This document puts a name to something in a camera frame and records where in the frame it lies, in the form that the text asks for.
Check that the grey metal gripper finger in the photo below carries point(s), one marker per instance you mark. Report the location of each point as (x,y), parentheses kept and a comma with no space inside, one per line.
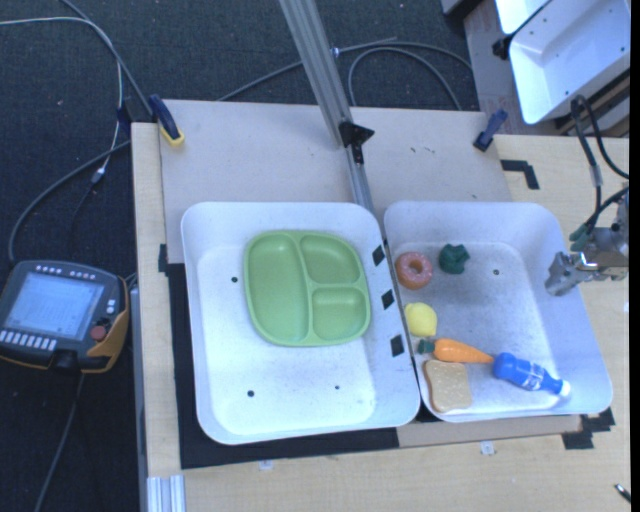
(560,285)
(562,262)

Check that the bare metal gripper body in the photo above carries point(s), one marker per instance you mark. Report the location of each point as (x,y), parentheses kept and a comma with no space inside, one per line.
(612,260)

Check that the white plastic tray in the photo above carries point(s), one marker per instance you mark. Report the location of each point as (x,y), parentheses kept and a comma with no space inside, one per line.
(505,310)
(290,390)

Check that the blue bottle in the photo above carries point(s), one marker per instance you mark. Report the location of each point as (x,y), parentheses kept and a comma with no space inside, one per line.
(517,372)

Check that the green broccoli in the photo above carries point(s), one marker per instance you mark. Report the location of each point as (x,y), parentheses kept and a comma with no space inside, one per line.
(453,259)

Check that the orange carrot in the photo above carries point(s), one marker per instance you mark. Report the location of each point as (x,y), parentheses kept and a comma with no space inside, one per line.
(455,351)

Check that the yellow lemon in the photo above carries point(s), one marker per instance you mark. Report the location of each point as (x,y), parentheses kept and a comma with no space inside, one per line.
(421,320)

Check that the tan bread slice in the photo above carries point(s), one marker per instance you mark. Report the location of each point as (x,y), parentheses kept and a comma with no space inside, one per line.
(447,386)

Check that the orange doughnut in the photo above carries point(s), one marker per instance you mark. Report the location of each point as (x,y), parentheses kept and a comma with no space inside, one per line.
(402,272)

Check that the green divided plate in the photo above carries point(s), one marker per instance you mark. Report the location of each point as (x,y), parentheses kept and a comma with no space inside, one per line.
(272,285)

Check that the pale wood board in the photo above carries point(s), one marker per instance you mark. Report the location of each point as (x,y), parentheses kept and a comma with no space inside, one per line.
(260,155)

